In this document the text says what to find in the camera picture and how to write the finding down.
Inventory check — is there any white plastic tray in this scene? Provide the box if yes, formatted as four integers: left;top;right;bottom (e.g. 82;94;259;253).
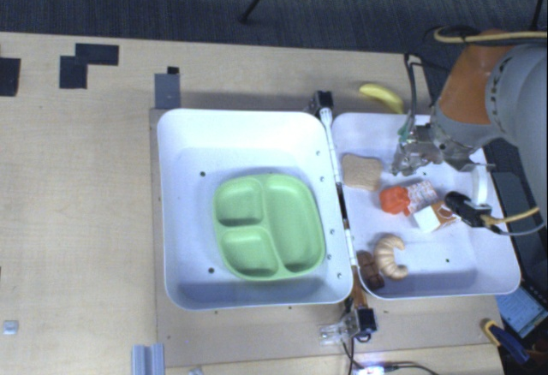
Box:
331;111;523;301
156;107;354;313

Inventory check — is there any black cylinder on white bracket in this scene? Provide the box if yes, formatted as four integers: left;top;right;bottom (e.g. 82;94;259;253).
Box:
444;165;494;229

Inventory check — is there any orange toy pepper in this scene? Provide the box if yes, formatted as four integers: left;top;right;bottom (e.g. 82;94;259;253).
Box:
378;186;413;217

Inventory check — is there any tan croissant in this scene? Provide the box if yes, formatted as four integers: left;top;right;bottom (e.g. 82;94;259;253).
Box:
372;233;409;281

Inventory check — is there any green divided plate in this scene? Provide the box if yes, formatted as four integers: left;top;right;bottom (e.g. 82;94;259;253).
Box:
211;173;327;282

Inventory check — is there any orange and white packet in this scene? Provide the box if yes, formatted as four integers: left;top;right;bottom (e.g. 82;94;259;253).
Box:
403;179;439;216

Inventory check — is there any black block with thin wires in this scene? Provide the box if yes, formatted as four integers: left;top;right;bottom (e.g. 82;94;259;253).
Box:
311;90;335;112
356;307;378;335

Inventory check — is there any white and orange carton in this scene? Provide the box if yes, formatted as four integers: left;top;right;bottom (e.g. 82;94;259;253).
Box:
412;200;463;235

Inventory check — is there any tan bread slice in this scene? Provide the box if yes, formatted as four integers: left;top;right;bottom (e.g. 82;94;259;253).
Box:
341;153;384;193

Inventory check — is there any brown chocolate bar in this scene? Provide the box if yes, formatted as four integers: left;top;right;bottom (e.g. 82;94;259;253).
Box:
355;250;386;291

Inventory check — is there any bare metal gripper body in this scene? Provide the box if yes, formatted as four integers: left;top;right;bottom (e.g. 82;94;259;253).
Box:
398;124;456;166

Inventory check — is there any yellow banana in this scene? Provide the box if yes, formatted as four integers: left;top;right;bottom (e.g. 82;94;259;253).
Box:
358;83;405;115

